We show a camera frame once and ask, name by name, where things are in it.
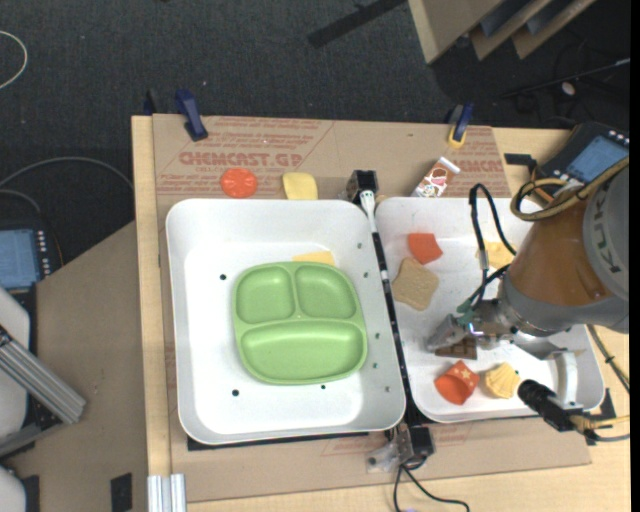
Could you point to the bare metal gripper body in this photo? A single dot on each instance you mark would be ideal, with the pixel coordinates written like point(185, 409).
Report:
point(486, 321)

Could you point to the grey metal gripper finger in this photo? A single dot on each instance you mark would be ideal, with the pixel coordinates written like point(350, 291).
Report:
point(445, 334)
point(492, 341)

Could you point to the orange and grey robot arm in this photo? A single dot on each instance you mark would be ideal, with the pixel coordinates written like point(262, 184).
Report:
point(560, 265)

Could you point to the brown chocolate bar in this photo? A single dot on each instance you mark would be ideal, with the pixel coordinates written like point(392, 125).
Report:
point(459, 352)

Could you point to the yellow ridged shell pastry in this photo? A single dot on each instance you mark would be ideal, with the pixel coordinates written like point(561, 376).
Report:
point(500, 382)

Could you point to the orange fries carton with star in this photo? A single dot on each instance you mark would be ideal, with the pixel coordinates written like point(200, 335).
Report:
point(456, 382)

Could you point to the tan bread slice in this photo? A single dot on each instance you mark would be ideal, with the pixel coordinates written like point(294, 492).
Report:
point(415, 284)

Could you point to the yellow flat piece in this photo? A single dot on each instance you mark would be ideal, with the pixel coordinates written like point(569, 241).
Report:
point(500, 254)

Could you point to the thin black and white rod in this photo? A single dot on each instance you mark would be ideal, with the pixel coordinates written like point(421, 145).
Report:
point(386, 280)

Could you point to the white plastic tray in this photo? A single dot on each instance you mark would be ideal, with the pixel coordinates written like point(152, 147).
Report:
point(450, 220)
point(210, 390)

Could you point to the green divided plate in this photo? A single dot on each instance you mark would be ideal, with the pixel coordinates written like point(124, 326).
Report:
point(300, 345)

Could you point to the white and brown carton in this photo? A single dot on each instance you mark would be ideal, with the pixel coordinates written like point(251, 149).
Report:
point(434, 180)

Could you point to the yellow cheese slice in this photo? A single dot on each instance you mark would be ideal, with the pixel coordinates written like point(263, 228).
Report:
point(315, 257)

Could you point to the pale yellow rounded slice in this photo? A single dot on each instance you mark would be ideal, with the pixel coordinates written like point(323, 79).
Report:
point(300, 186)

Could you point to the brown cardboard board red print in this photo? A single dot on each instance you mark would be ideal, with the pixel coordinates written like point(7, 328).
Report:
point(350, 145)

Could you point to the orange round disc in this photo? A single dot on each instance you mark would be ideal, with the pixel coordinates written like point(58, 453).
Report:
point(239, 183)

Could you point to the black cylinder on white bracket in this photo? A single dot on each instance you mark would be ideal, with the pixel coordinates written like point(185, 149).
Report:
point(542, 400)

